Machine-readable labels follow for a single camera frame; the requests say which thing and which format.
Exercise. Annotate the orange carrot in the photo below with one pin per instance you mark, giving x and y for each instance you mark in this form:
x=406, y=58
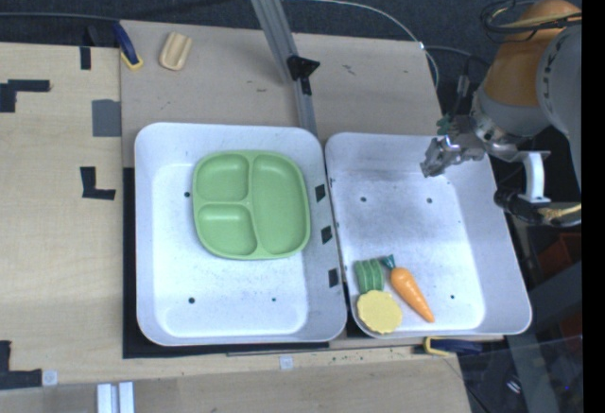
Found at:
x=410, y=292

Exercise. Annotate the yellow round biscuit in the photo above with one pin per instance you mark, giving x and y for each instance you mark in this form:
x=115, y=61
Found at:
x=379, y=313

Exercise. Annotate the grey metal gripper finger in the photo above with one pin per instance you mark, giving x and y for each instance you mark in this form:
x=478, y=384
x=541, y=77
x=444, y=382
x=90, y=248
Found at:
x=427, y=160
x=446, y=160

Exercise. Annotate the green divided plate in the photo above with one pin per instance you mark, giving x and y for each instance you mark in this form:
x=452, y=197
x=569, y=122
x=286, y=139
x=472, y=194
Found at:
x=276, y=203

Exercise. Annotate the green ribbed toy vegetable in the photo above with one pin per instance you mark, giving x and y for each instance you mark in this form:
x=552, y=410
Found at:
x=369, y=276

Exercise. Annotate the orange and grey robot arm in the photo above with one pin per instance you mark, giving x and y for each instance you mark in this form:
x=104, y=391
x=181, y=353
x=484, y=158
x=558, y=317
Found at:
x=515, y=75

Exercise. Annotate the white plastic tray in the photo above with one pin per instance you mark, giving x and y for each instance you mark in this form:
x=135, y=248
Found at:
x=227, y=297
x=416, y=231

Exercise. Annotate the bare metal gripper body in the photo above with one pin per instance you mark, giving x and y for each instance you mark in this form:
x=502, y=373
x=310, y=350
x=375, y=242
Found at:
x=465, y=139

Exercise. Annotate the black cylinder on white bracket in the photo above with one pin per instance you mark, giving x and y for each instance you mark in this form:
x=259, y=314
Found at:
x=535, y=175

